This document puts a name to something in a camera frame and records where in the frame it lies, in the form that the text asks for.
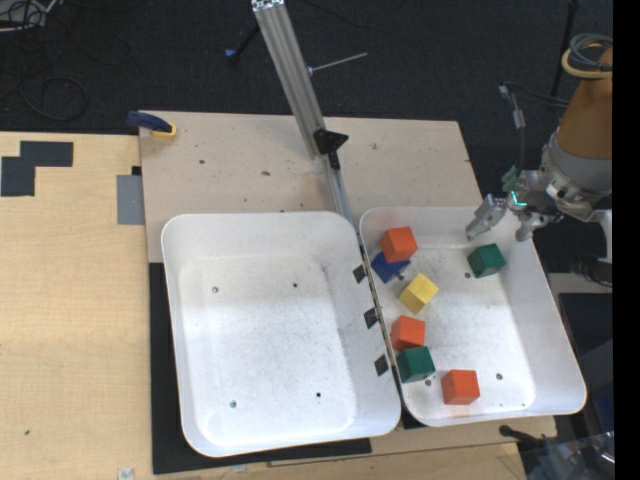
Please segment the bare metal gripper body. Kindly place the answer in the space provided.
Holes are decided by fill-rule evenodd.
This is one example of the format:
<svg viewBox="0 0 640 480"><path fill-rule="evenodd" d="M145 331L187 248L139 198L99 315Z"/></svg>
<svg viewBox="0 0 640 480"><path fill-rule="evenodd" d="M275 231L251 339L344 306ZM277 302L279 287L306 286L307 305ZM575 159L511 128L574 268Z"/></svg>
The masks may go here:
<svg viewBox="0 0 640 480"><path fill-rule="evenodd" d="M598 222L611 212L598 205L604 193L588 190L559 172L524 170L508 192L508 208L526 215L544 215L547 220L572 217Z"/></svg>

